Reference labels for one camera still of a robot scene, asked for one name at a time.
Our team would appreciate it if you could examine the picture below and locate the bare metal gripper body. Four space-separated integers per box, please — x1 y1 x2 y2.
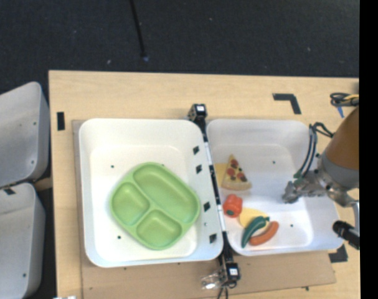
299 170 357 208

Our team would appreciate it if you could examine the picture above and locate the orange toy sausage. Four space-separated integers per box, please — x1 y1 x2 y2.
248 220 280 247

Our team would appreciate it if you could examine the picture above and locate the green toy chilli pepper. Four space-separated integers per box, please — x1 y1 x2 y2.
240 216 271 249

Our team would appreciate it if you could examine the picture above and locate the white plastic tray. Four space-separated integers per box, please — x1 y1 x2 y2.
78 117 225 268
206 118 346 257

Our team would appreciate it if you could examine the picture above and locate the orange toy bell pepper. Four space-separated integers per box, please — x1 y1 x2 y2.
222 193 243 219

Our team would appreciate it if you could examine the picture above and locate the toy pizza slice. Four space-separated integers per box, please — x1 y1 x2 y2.
220 154 253 191

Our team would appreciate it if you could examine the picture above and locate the thin black and white rod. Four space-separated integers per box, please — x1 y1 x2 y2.
199 119 230 263

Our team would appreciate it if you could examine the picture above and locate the green divided plate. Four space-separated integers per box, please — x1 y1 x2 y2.
109 161 202 252

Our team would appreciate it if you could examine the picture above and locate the black cylinder on white bracket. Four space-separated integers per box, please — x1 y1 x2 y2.
332 198 361 250

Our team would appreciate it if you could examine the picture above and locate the black block with thin wires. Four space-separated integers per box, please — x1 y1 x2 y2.
224 262 242 282
188 103 209 121

